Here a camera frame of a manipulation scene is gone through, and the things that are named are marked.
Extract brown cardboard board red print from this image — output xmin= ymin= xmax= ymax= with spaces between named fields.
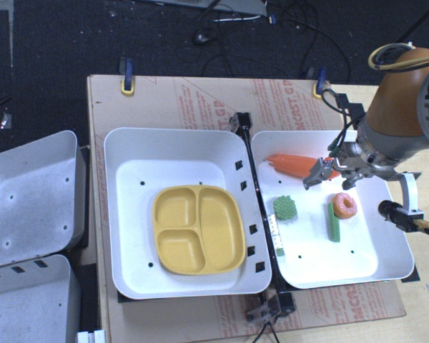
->
xmin=87 ymin=74 xmax=407 ymax=343

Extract yellow divided plate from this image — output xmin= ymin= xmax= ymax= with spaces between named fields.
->
xmin=152 ymin=184 xmax=247 ymax=277

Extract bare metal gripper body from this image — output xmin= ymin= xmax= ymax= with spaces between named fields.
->
xmin=333 ymin=141 xmax=401 ymax=182

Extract pink doughnut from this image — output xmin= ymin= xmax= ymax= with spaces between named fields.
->
xmin=330 ymin=192 xmax=359 ymax=220

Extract green stick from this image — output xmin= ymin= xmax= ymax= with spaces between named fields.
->
xmin=326 ymin=202 xmax=342 ymax=244

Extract black cylinder on white bracket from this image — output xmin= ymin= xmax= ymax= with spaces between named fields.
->
xmin=378 ymin=171 xmax=426 ymax=233

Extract black block with thin wires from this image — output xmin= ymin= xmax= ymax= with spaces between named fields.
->
xmin=245 ymin=290 xmax=297 ymax=323
xmin=230 ymin=111 xmax=254 ymax=134

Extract white plastic tray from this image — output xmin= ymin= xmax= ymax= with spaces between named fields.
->
xmin=103 ymin=126 xmax=273 ymax=301
xmin=250 ymin=129 xmax=415 ymax=290

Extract green grapes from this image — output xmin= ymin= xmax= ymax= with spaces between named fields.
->
xmin=272 ymin=194 xmax=298 ymax=223

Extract orange carrot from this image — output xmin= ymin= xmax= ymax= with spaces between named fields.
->
xmin=266 ymin=153 xmax=341 ymax=182

